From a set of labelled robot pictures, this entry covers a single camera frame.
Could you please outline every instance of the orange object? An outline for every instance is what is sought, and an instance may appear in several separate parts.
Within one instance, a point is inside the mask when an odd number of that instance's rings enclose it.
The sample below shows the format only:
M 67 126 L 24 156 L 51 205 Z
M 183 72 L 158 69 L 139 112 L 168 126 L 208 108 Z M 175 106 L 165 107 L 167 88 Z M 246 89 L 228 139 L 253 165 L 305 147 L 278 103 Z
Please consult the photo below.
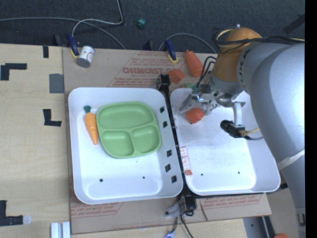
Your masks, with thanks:
M 283 234 L 274 236 L 274 238 L 287 238 L 287 235 L 283 233 Z
M 170 70 L 166 74 L 169 75 L 170 81 L 176 85 L 184 78 L 184 73 L 180 69 Z
M 254 39 L 261 38 L 257 32 L 252 29 L 246 27 L 236 28 L 231 31 L 228 36 L 225 38 L 225 41 L 239 41 L 244 39 Z M 224 54 L 219 53 L 217 56 L 217 60 L 213 66 L 214 75 L 222 80 L 227 82 L 236 82 L 238 81 L 236 75 L 236 67 L 240 54 L 250 43 L 246 43 L 242 46 L 240 44 L 232 44 L 230 46 L 224 46 L 220 48 L 221 52 L 226 52 Z
M 186 112 L 186 118 L 190 123 L 196 123 L 205 116 L 204 112 L 200 108 L 192 108 Z
M 186 50 L 185 59 L 192 75 L 194 77 L 200 77 L 203 70 L 203 64 L 200 62 L 195 53 L 193 51 Z
M 84 110 L 86 111 L 84 120 L 86 129 L 95 145 L 98 143 L 98 130 L 97 130 L 97 120 L 95 114 L 91 113 L 91 107 L 85 106 Z

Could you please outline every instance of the silver can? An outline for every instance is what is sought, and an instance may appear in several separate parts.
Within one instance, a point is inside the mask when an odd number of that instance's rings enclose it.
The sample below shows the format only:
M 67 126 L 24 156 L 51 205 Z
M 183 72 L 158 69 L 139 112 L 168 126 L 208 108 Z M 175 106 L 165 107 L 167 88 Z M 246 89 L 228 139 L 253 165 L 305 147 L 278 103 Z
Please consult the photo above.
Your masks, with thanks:
M 79 66 L 88 68 L 91 64 L 91 61 L 94 58 L 94 55 L 95 55 L 95 50 L 93 47 L 83 46 L 76 62 Z

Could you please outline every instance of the teal object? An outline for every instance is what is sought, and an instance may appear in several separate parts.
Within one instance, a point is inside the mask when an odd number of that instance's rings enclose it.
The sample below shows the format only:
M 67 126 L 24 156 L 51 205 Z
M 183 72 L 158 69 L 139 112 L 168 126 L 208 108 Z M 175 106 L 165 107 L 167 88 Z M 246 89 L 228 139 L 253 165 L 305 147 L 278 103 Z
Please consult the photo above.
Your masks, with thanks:
M 153 153 L 161 145 L 158 121 L 141 102 L 122 102 L 101 107 L 97 127 L 104 150 L 114 158 Z
M 140 18 L 137 22 L 137 27 L 139 27 L 140 29 L 144 29 L 145 23 L 146 23 L 146 20 L 143 18 Z

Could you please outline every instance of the orange cylinder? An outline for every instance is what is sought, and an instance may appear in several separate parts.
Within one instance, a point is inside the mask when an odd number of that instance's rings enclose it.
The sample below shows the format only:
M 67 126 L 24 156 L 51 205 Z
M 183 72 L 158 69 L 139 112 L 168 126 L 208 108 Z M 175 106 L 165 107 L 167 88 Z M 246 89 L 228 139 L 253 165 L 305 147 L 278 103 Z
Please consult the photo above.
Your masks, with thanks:
M 254 39 L 261 38 L 257 32 L 252 29 L 246 27 L 236 28 L 231 31 L 226 37 L 225 41 L 239 41 L 244 39 Z M 224 54 L 219 53 L 217 56 L 217 60 L 213 66 L 213 74 L 222 81 L 227 82 L 236 82 L 238 81 L 236 75 L 236 66 L 242 51 L 249 45 L 250 43 L 244 44 L 240 46 L 240 44 L 232 44 L 228 47 L 222 47 L 221 52 L 226 52 Z
M 200 62 L 195 53 L 193 51 L 186 50 L 185 59 L 192 75 L 194 77 L 200 77 L 203 70 L 203 64 Z

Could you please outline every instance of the white tray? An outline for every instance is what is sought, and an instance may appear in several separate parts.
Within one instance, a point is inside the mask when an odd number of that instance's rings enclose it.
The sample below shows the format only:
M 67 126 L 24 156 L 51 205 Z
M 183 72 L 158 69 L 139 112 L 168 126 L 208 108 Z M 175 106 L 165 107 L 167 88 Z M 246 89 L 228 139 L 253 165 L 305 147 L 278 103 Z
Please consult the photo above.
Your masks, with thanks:
M 161 146 L 154 153 L 127 159 L 109 156 L 85 129 L 84 106 L 97 113 L 104 105 L 139 101 L 154 112 Z M 165 98 L 150 88 L 76 88 L 68 97 L 74 190 L 86 204 L 173 197 L 183 188 Z
M 198 195 L 225 195 L 275 191 L 280 186 L 280 176 L 264 139 L 251 141 L 233 138 L 220 128 L 222 120 L 233 120 L 233 109 L 219 107 L 197 123 L 190 124 L 179 113 L 182 102 L 191 89 L 176 89 L 171 93 L 179 146 L 182 149 L 190 190 Z M 258 127 L 250 97 L 241 93 L 237 102 L 246 102 L 242 108 L 246 130 Z M 251 134 L 261 136 L 260 132 Z

